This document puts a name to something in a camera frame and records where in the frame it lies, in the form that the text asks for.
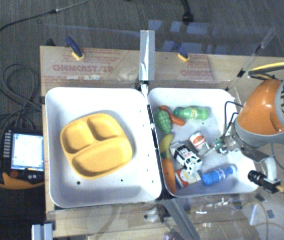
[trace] orange carrot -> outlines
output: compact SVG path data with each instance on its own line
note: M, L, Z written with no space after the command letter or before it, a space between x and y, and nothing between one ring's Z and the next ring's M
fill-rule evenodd
M173 124L176 124L178 126L183 126L185 124L185 121L183 119L174 116L165 105L160 106L160 110L164 110L168 113Z
M164 179L167 187L172 193L176 192L175 171L172 161L169 158L162 159Z

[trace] plastic bottle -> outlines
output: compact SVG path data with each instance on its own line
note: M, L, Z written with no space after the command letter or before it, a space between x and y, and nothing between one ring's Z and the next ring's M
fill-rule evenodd
M183 117L185 119L206 120L208 118L208 110L198 106L178 107L174 109L173 114L176 117Z
M236 172L234 165L228 166L226 169L216 168L202 175L202 182L205 186L210 186L214 183L224 180L229 174Z

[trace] green bottle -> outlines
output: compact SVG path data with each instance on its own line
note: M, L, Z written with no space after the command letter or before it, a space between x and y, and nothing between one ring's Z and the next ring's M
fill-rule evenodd
M174 116L185 119L206 120L208 118L208 110L199 106L188 106L185 108L178 107L173 111Z

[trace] lit screen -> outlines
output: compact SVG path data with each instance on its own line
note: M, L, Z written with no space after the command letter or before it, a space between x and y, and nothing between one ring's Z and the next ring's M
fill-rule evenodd
M11 169L44 171L43 136L13 134Z

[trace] banana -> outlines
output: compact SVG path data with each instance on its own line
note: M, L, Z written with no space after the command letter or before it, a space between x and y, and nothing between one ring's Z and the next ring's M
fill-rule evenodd
M170 134L166 134L160 142L160 155L162 158L170 158L169 154L170 154L170 145L171 142L174 138L174 135L172 133Z

